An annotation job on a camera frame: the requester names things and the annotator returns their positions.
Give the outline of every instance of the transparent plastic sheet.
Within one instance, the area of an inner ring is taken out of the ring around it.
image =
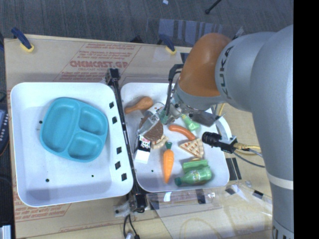
[[[165,34],[170,37],[175,46],[183,47],[194,46],[200,37],[208,33],[221,33],[232,39],[244,32],[240,26],[165,18],[148,18],[146,26],[148,37],[156,39],[159,38],[159,34]]]
[[[243,181],[147,197],[173,239],[224,239],[271,229],[271,198]]]

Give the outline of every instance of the blue plate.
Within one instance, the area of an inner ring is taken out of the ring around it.
[[[93,106],[73,98],[57,98],[41,126],[40,141],[49,152],[79,162],[89,162],[102,152],[108,120]]]

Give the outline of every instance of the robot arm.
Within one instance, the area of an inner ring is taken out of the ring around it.
[[[172,121],[181,114],[216,122],[218,103],[251,112],[273,197],[273,238],[294,238],[293,25],[234,40],[211,33],[192,48],[174,87]]]

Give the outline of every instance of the toy hot dog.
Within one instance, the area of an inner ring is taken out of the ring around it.
[[[170,131],[178,132],[185,135],[190,141],[193,141],[196,139],[196,136],[191,131],[189,131],[188,129],[182,126],[172,124],[172,125],[169,125],[168,129]]]

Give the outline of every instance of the gray floor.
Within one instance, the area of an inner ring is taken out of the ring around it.
[[[229,37],[279,31],[293,24],[294,0],[0,0],[0,32],[13,38],[24,33],[112,41],[139,35],[156,44],[159,33],[176,45],[192,46],[203,34],[220,31]],[[4,55],[0,54],[0,91],[5,91]],[[0,156],[0,178],[11,179],[9,148]],[[11,190],[0,180],[0,222],[11,218]]]

